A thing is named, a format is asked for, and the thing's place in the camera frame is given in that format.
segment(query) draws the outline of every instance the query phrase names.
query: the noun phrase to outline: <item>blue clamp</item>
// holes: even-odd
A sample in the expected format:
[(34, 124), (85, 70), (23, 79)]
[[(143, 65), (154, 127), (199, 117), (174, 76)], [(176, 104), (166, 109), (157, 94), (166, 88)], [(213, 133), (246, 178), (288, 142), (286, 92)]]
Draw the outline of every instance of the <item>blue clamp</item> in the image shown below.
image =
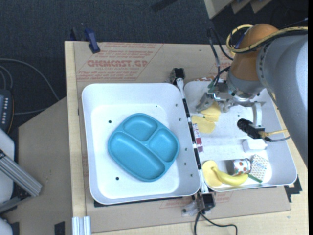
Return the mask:
[(85, 29), (85, 36), (86, 36), (87, 40), (90, 42), (89, 48), (91, 49), (92, 53), (100, 52), (100, 48), (97, 44), (94, 31), (90, 28), (86, 28)]

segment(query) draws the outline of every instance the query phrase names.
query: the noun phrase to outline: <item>blue plate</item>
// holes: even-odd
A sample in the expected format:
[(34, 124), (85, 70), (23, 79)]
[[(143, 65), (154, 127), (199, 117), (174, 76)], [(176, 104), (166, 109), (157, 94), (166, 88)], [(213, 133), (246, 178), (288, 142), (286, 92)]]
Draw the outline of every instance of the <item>blue plate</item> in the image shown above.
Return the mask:
[(111, 157), (128, 173), (145, 182), (161, 178), (179, 152), (177, 137), (153, 117), (137, 113), (126, 118), (108, 141)]

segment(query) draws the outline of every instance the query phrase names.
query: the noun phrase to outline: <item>patterned can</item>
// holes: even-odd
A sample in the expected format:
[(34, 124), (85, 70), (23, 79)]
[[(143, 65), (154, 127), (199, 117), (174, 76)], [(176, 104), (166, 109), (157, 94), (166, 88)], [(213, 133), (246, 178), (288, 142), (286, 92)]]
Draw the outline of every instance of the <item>patterned can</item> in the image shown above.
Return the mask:
[(232, 160), (233, 176), (240, 174), (248, 174), (251, 171), (251, 162), (249, 159), (234, 159)]

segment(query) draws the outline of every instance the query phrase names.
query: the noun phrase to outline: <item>black floor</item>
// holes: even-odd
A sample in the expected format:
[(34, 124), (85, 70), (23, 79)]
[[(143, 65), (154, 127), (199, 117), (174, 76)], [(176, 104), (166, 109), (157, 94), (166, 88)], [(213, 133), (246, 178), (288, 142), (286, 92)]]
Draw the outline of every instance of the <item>black floor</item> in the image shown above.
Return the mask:
[[(309, 0), (273, 0), (254, 14), (247, 5), (236, 15), (226, 7), (209, 19), (203, 0), (0, 0), (0, 58), (16, 59), (42, 73), (58, 98), (66, 96), (64, 41), (70, 30), (86, 27), (98, 41), (208, 44), (214, 28), (222, 43), (242, 24), (268, 23), (278, 28), (308, 17)], [(1, 61), (11, 74), (15, 99), (12, 130), (57, 101), (44, 78), (32, 67)], [(4, 69), (0, 88), (11, 87)]]

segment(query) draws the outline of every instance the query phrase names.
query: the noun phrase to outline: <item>yellow banana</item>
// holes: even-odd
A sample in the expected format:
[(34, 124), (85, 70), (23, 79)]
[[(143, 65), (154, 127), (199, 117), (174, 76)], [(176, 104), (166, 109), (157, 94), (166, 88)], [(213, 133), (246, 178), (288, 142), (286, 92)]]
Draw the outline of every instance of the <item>yellow banana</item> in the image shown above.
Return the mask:
[(237, 176), (231, 176), (225, 172), (217, 169), (217, 167), (212, 167), (212, 170), (216, 173), (218, 179), (223, 183), (231, 186), (238, 186), (243, 184), (248, 179), (248, 174), (240, 174)]

